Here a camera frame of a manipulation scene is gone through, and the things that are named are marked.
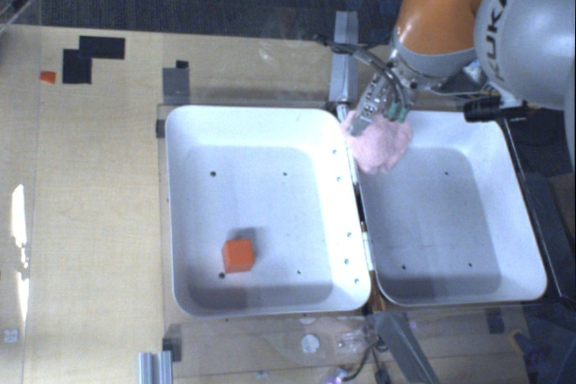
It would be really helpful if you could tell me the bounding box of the pink fluffy cloth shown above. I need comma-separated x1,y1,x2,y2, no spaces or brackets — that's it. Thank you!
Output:
340,110,414,175

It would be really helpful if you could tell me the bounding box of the orange cube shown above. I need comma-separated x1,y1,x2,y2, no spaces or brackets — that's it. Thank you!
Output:
220,237,257,275

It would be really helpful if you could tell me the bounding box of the white plastic tray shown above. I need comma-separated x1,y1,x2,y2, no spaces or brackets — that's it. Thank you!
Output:
164,104,374,320
355,110,549,308

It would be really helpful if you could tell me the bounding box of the black cylinder on white bracket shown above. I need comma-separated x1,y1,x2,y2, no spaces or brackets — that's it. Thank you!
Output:
432,67,532,124

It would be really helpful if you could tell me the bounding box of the thin black and white rod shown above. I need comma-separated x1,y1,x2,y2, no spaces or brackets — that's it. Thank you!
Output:
336,103,377,274

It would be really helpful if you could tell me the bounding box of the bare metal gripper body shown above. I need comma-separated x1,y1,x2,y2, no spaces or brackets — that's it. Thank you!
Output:
358,56,423,124

